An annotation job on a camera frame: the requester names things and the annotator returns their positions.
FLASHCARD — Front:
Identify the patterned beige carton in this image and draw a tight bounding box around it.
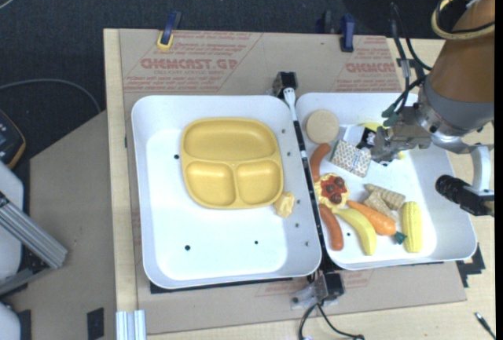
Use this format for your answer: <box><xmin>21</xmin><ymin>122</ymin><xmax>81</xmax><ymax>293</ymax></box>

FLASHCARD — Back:
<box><xmin>329</xmin><ymin>138</ymin><xmax>373</xmax><ymax>179</ymax></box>

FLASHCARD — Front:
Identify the black cylinder on white bracket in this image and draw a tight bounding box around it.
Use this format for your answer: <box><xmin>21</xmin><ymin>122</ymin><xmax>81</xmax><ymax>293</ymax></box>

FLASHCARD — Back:
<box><xmin>431</xmin><ymin>133</ymin><xmax>496</xmax><ymax>218</ymax></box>

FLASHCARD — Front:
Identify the black block with wires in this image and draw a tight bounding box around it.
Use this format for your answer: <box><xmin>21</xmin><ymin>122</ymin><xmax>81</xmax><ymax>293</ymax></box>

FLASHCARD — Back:
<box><xmin>290</xmin><ymin>271</ymin><xmax>347</xmax><ymax>310</ymax></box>
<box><xmin>273</xmin><ymin>71</ymin><xmax>298</xmax><ymax>98</ymax></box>

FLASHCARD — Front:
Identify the thin black and white rod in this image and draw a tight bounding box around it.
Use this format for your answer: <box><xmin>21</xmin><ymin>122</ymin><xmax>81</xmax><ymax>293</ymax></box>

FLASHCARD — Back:
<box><xmin>283</xmin><ymin>87</ymin><xmax>328</xmax><ymax>273</ymax></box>

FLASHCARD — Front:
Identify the round beige biscuit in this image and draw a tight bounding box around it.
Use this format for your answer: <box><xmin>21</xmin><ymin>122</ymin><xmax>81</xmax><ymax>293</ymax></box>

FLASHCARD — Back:
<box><xmin>305</xmin><ymin>108</ymin><xmax>340</xmax><ymax>144</ymax></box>

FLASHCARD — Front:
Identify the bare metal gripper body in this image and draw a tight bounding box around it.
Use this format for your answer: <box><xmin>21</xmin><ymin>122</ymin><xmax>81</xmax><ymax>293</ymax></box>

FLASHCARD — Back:
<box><xmin>389</xmin><ymin>104</ymin><xmax>472</xmax><ymax>154</ymax></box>

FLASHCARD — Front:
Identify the pale yellow toy pasta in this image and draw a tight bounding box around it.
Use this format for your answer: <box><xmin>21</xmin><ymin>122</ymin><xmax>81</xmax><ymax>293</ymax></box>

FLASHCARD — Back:
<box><xmin>273</xmin><ymin>191</ymin><xmax>296</xmax><ymax>219</ymax></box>

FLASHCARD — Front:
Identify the toy pizza slice with meatballs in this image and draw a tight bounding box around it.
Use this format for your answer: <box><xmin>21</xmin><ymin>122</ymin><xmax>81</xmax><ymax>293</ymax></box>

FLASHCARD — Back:
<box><xmin>312</xmin><ymin>172</ymin><xmax>351</xmax><ymax>212</ymax></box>

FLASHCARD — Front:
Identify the brown cardboard board red print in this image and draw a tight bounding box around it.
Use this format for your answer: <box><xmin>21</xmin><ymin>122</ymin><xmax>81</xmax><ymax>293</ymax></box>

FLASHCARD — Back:
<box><xmin>117</xmin><ymin>28</ymin><xmax>468</xmax><ymax>335</ymax></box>

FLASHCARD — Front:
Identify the yellow divided plate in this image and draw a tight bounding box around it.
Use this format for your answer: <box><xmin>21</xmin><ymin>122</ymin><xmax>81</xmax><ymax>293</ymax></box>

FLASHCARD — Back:
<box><xmin>180</xmin><ymin>117</ymin><xmax>285</xmax><ymax>210</ymax></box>

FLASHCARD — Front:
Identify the orange toy sausage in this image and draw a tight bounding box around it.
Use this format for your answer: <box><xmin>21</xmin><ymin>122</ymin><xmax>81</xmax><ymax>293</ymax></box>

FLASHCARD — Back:
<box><xmin>309</xmin><ymin>142</ymin><xmax>332</xmax><ymax>184</ymax></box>
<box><xmin>318</xmin><ymin>203</ymin><xmax>345</xmax><ymax>252</ymax></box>

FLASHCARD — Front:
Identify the yellow banana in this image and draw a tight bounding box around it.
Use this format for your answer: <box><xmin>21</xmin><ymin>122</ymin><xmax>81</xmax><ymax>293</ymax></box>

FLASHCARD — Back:
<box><xmin>333</xmin><ymin>206</ymin><xmax>378</xmax><ymax>257</ymax></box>

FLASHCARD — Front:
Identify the beige wafer biscuit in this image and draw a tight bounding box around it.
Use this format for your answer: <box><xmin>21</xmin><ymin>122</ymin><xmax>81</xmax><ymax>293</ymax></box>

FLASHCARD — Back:
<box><xmin>362</xmin><ymin>191</ymin><xmax>400</xmax><ymax>223</ymax></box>
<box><xmin>364</xmin><ymin>183</ymin><xmax>407</xmax><ymax>211</ymax></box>

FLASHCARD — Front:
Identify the yellow corn cob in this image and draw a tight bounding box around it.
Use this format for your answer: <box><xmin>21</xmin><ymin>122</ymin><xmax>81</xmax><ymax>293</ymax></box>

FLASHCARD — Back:
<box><xmin>400</xmin><ymin>200</ymin><xmax>424</xmax><ymax>254</ymax></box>

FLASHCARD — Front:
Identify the black and white carton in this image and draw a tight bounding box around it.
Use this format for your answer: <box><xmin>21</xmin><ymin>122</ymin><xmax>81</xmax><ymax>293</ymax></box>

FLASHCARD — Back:
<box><xmin>340</xmin><ymin>124</ymin><xmax>381</xmax><ymax>152</ymax></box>

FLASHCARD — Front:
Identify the orange carrot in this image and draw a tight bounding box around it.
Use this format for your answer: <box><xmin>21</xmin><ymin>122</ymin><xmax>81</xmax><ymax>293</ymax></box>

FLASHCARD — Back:
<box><xmin>346</xmin><ymin>199</ymin><xmax>408</xmax><ymax>246</ymax></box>

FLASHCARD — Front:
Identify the white plastic tray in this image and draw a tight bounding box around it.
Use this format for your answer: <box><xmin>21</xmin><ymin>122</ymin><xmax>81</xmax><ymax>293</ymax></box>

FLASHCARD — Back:
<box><xmin>294</xmin><ymin>92</ymin><xmax>479</xmax><ymax>271</ymax></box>
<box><xmin>130</xmin><ymin>94</ymin><xmax>323</xmax><ymax>290</ymax></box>

